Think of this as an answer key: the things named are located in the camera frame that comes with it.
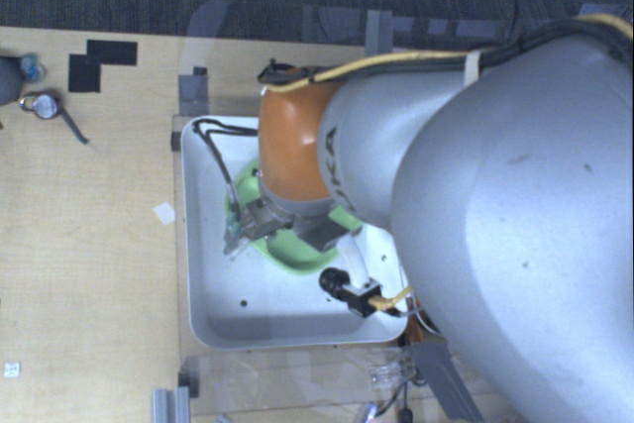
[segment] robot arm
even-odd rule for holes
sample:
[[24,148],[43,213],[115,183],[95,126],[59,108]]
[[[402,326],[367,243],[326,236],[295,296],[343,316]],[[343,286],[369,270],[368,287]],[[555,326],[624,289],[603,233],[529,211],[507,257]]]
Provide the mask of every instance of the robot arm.
[[518,46],[484,53],[469,87],[450,65],[463,55],[327,85],[309,133],[303,114],[283,131],[310,168],[264,163],[278,148],[265,142],[271,87],[262,180],[272,200],[293,178],[306,189],[277,196],[289,213],[327,202],[388,230],[434,322],[531,421],[627,421],[632,28],[561,23]]

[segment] table surface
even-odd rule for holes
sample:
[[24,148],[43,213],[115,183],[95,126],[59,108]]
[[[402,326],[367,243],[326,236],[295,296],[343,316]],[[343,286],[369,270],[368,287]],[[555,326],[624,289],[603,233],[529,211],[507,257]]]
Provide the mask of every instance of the table surface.
[[[89,39],[137,42],[138,64],[103,65],[101,93],[68,93],[68,55],[85,54]],[[273,55],[327,65],[363,49],[0,28],[1,55],[30,52],[47,77],[25,91],[54,89],[90,144],[61,119],[0,108],[0,360],[21,364],[0,380],[0,420],[149,422],[152,390],[174,388],[179,368],[175,228],[154,211],[174,206],[178,75],[205,66],[211,101],[240,102],[257,98],[255,76]],[[508,409],[494,393],[476,403]],[[416,421],[445,421],[434,399],[412,404]],[[229,416],[349,422],[358,410],[326,400]]]

